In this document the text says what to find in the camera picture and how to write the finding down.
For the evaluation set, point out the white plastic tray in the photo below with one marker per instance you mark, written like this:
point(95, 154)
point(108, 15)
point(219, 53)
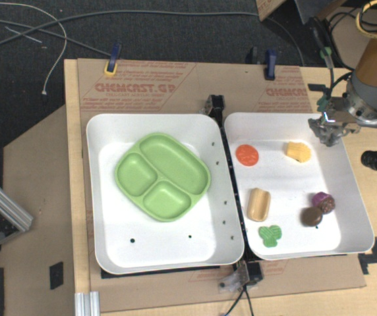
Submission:
point(290, 183)
point(162, 242)

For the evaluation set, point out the yellow toy cheese piece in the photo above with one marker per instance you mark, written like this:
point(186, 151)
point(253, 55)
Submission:
point(299, 151)

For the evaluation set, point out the brown toy doughnut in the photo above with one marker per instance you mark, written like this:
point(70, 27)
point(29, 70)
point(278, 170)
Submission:
point(311, 217)

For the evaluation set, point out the green divided plate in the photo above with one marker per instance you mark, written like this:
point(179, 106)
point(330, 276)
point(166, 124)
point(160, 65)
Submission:
point(172, 163)

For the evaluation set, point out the green toy broccoli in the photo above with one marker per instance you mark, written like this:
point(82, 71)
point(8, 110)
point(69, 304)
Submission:
point(270, 236)

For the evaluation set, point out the brown cardboard board red print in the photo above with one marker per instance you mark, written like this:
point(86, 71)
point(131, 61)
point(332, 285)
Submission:
point(182, 87)

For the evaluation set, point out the thin black rod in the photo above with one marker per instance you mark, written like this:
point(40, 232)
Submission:
point(238, 196)

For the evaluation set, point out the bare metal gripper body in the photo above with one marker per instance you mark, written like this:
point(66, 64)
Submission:
point(356, 112)

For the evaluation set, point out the orange round biscuit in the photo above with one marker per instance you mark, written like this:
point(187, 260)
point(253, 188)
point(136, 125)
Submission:
point(247, 155)

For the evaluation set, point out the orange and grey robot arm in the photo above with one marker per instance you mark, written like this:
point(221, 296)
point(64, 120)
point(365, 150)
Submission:
point(374, 61)

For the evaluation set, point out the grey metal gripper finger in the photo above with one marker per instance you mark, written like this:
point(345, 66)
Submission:
point(333, 137)
point(315, 127)

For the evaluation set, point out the tan toy bread bun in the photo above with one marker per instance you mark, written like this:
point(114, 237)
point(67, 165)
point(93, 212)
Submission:
point(258, 206)

